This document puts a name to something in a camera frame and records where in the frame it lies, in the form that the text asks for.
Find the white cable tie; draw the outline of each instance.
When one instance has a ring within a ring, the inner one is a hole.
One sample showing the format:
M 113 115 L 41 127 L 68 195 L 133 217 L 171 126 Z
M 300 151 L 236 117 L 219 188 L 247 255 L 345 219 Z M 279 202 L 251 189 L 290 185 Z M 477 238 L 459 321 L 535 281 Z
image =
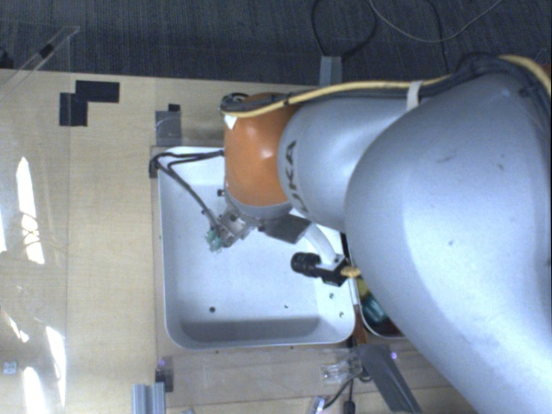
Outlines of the white cable tie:
M 412 81 L 411 86 L 406 92 L 406 111 L 415 109 L 420 104 L 420 87 L 422 87 L 422 80 Z
M 237 116 L 232 115 L 225 115 L 224 116 L 224 122 L 226 122 L 226 125 L 228 126 L 228 129 L 232 130 L 235 126 L 235 122 L 238 121 Z

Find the yellow cable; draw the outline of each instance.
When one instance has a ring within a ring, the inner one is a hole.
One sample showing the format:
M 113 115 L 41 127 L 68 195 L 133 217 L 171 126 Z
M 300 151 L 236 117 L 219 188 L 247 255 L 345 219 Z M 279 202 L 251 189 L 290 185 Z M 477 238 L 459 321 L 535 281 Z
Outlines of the yellow cable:
M 500 55 L 500 58 L 502 60 L 510 61 L 514 65 L 524 67 L 532 72 L 535 77 L 538 78 L 541 84 L 546 88 L 550 97 L 550 78 L 537 63 L 535 63 L 533 60 L 525 57 L 520 57 L 518 55 Z M 445 75 L 444 77 L 426 79 L 422 82 L 422 86 L 434 85 L 435 83 L 439 83 L 448 77 L 449 75 Z M 271 103 L 259 109 L 245 111 L 221 110 L 221 112 L 223 115 L 234 116 L 236 118 L 251 118 L 253 116 L 259 116 L 277 109 L 281 109 L 283 107 L 286 107 L 286 105 L 301 104 L 315 98 L 325 97 L 336 93 L 366 89 L 408 89 L 410 86 L 411 81 L 354 81 L 350 83 L 341 83 L 339 85 L 325 86 L 321 88 L 316 88 L 312 91 L 302 92 L 297 95 L 291 95 L 286 100 Z

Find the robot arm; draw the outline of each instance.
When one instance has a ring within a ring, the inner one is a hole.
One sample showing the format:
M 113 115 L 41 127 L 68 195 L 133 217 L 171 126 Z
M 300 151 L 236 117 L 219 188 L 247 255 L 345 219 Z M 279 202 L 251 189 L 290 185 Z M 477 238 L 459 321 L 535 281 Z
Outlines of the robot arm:
M 409 111 L 408 86 L 223 103 L 239 117 L 225 135 L 231 213 L 254 228 L 292 207 L 346 233 L 386 312 L 477 411 L 544 412 L 550 80 L 483 56 L 424 82 Z

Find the gray carpeted floor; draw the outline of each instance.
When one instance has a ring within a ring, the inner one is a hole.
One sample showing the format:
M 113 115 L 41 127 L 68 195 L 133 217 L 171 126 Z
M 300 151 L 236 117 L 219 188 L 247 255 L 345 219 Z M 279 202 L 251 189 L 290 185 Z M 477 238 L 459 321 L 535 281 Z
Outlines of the gray carpeted floor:
M 311 32 L 314 0 L 0 0 L 0 46 L 17 62 L 49 27 L 79 25 L 72 43 L 78 72 L 315 84 L 320 54 Z M 424 0 L 374 0 L 415 35 L 438 35 Z M 431 0 L 449 35 L 496 0 Z M 550 62 L 551 0 L 505 0 L 451 41 L 412 41 L 379 23 L 345 63 L 344 79 L 427 78 L 467 53 L 518 53 Z M 332 53 L 354 45 L 373 14 L 350 0 L 327 0 L 317 17 Z

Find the wooden surface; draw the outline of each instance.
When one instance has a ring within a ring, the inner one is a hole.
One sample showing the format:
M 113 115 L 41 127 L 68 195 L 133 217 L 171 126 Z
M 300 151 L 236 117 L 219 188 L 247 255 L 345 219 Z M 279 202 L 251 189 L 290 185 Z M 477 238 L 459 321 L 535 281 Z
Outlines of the wooden surface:
M 56 75 L 39 72 L 36 84 L 50 85 L 52 93 L 66 91 L 67 80 L 58 78 L 56 86 Z M 222 118 L 216 111 L 222 95 L 295 88 L 76 74 L 71 76 L 72 88 L 76 79 L 120 82 L 121 98 L 119 103 L 90 103 L 88 127 L 70 131 L 66 412 L 130 413 L 131 386 L 153 383 L 156 361 L 152 202 L 147 175 L 155 111 L 166 110 L 169 103 L 180 104 L 183 129 L 189 136 L 217 140 L 222 137 Z M 20 108 L 12 105 L 11 109 Z M 52 108 L 50 115 L 56 113 Z M 22 398 L 4 403 L 9 392 L 13 388 L 0 385 L 0 412 L 24 412 Z M 449 387 L 420 388 L 414 393 L 424 412 L 473 412 Z M 361 394 L 357 400 L 358 414 L 388 412 L 378 393 Z M 196 414 L 304 414 L 308 403 L 309 399 L 301 398 L 194 409 Z M 338 408 L 331 412 L 340 412 Z M 183 410 L 184 406 L 168 412 Z

